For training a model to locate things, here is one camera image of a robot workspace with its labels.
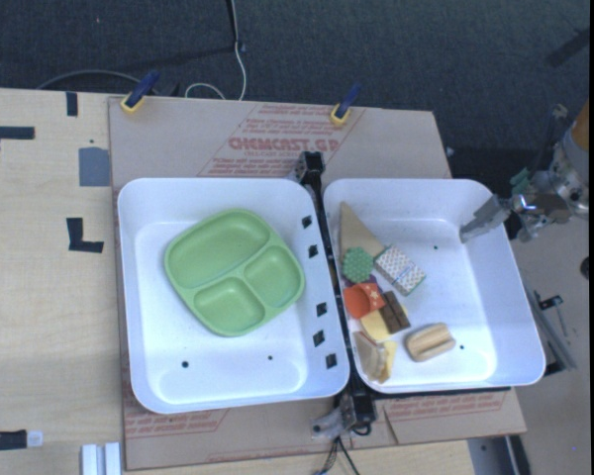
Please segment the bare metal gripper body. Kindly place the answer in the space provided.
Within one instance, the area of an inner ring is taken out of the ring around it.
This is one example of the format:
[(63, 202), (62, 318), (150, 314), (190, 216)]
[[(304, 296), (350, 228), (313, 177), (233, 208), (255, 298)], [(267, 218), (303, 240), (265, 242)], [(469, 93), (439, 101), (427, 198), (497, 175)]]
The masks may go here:
[(589, 219), (589, 182), (572, 168), (523, 169), (511, 179), (512, 207), (520, 222), (516, 238), (526, 242), (572, 217)]

